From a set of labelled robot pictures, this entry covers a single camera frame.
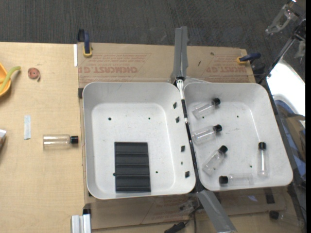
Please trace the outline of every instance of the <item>orange bowl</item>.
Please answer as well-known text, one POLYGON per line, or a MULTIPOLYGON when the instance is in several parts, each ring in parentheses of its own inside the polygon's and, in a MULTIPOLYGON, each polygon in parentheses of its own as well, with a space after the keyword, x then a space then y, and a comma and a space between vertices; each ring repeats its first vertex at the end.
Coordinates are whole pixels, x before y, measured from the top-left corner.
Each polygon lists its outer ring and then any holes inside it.
MULTIPOLYGON (((4 79, 7 75, 7 71, 5 70, 4 66, 0 63, 0 80, 4 79)), ((11 86, 11 79, 6 83, 3 91, 0 93, 0 97, 2 97, 10 88, 11 86)))

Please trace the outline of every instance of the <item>table surface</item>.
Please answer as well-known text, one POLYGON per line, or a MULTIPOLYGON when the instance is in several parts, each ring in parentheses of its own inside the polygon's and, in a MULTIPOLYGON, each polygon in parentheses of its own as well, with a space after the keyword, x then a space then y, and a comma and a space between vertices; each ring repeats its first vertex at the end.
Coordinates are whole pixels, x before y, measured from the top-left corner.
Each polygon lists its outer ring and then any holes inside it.
MULTIPOLYGON (((0 129, 7 139, 0 150, 1 232, 70 232, 70 218, 85 205, 82 146, 43 150, 44 134, 81 137, 78 71, 73 45, 0 42, 0 62, 13 74, 10 91, 0 98, 0 129), (40 81, 27 70, 40 70, 40 81), (31 116, 31 139, 24 140, 24 116, 31 116)), ((290 198, 288 209, 293 211, 290 198)), ((239 232, 299 232, 271 222, 267 213, 230 216, 239 232)), ((95 232, 163 232, 172 223, 95 232)), ((193 221, 183 232, 193 232, 193 221)), ((198 232, 214 232, 206 218, 197 220, 198 232)))

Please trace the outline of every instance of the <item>yellow clamp pad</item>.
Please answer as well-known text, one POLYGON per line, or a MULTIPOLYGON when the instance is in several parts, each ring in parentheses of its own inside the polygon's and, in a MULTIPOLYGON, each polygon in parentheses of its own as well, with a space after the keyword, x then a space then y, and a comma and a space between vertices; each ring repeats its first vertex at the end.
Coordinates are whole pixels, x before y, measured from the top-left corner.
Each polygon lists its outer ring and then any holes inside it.
POLYGON ((89 47, 89 53, 86 53, 86 50, 85 50, 85 48, 83 46, 83 56, 86 57, 86 58, 92 56, 92 48, 91 48, 91 46, 89 47))
POLYGON ((241 58, 241 57, 238 57, 238 58, 237 58, 237 62, 238 62, 239 65, 245 65, 245 64, 247 64, 247 61, 240 61, 240 58, 241 58))

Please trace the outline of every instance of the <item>clear plastic bottle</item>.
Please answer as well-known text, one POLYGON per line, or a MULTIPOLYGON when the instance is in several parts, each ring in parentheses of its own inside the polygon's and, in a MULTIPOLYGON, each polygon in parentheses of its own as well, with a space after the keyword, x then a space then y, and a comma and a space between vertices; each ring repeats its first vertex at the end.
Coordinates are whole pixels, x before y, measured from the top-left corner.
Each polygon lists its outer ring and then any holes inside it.
POLYGON ((200 130, 196 130, 192 133, 191 137, 195 144, 202 144, 208 140, 211 140, 216 136, 217 132, 223 130, 221 125, 208 126, 200 130))
POLYGON ((228 148, 222 145, 218 150, 209 157, 202 166, 203 171, 207 175, 212 175, 214 170, 219 167, 225 158, 225 153, 228 151, 228 148))
POLYGON ((70 136, 69 134, 45 134, 43 135, 43 148, 69 148, 71 144, 79 143, 78 136, 70 136))
POLYGON ((251 173, 235 173, 219 177, 220 185, 253 185, 254 177, 251 173))
POLYGON ((268 153, 266 144, 259 142, 258 144, 258 157, 257 157, 257 174, 261 178, 268 177, 268 153))
POLYGON ((220 99, 212 99, 209 103, 200 103, 192 111, 196 119, 205 117, 211 113, 217 105, 220 104, 220 99))
POLYGON ((277 221, 279 224, 292 225, 302 229, 305 226, 305 221, 302 218, 298 218, 296 215, 289 214, 282 211, 270 211, 270 219, 277 221))

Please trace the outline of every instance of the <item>dark gray carpet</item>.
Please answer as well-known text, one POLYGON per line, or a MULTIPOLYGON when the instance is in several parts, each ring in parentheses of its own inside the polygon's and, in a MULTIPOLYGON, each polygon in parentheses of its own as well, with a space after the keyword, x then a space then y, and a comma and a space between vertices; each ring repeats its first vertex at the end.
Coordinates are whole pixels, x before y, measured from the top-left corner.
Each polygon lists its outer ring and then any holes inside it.
MULTIPOLYGON (((265 29, 288 0, 0 0, 0 41, 75 43, 79 28, 93 42, 173 45, 188 26, 189 45, 260 52, 271 65, 292 27, 265 29)), ((305 79, 304 60, 288 61, 305 79)))

